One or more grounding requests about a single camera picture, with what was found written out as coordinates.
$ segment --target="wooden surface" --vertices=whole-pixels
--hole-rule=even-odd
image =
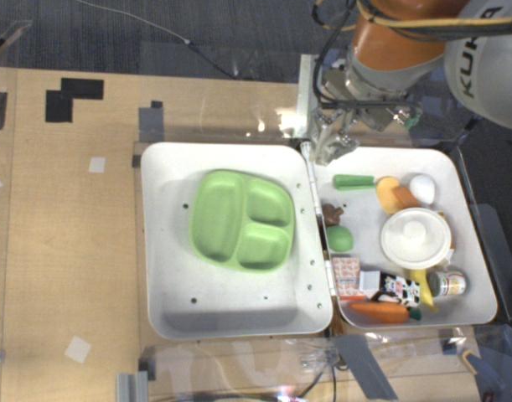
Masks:
[[[154,334],[138,278],[145,269],[132,168],[138,108],[151,101],[163,102],[167,138],[280,142],[280,117],[294,109],[297,87],[37,70],[15,76],[13,86],[0,86],[11,94],[16,116],[14,130],[8,127],[13,138],[0,139],[5,150],[14,145],[11,191],[0,200],[10,204],[9,229],[1,232],[8,238],[5,286],[0,275],[1,400],[114,401],[116,374],[134,373],[142,351],[158,361],[158,381],[150,384],[157,398],[183,389],[308,384],[299,348],[285,338],[198,345]],[[45,91],[59,90],[62,77],[104,80],[104,100],[74,100],[73,123],[46,123]],[[89,173],[93,157],[106,159],[104,173]],[[75,336],[91,345],[83,363],[65,355]],[[414,397],[432,395],[442,383],[449,386],[443,394],[455,397],[429,400],[465,400],[476,392],[456,358],[445,370],[450,374],[435,378],[417,366],[409,366],[412,378],[398,377],[402,368],[392,380]],[[431,384],[417,386],[420,377]],[[340,379],[341,394],[363,400],[349,373]],[[331,400],[331,387],[322,383],[309,400]]]

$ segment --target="white egg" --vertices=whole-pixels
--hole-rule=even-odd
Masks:
[[[431,205],[436,195],[434,180],[426,174],[415,176],[408,186],[410,192],[420,202]]]

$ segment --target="gray floor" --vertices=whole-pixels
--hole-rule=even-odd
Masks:
[[[200,50],[243,80],[297,82],[300,54],[317,54],[328,31],[314,24],[315,0],[86,0],[133,13],[193,40]],[[321,9],[335,19],[343,0]],[[224,78],[169,33],[119,13],[72,0],[0,0],[0,33],[15,20],[33,27],[0,64],[40,69]],[[343,48],[350,36],[336,43]],[[431,79],[442,88],[443,79]],[[417,87],[415,93],[426,94]],[[432,135],[457,132],[471,116],[452,109],[449,118],[432,111],[423,129]],[[497,211],[512,253],[512,131],[481,121],[463,144],[479,203]]]

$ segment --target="red and white box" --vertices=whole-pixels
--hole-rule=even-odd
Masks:
[[[348,256],[333,256],[332,267],[340,301],[360,301],[365,294],[359,289],[359,260]]]

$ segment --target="green plate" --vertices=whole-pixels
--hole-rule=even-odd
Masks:
[[[199,257],[241,271],[271,271],[291,252],[295,213],[289,193],[268,180],[227,170],[207,173],[190,215]]]

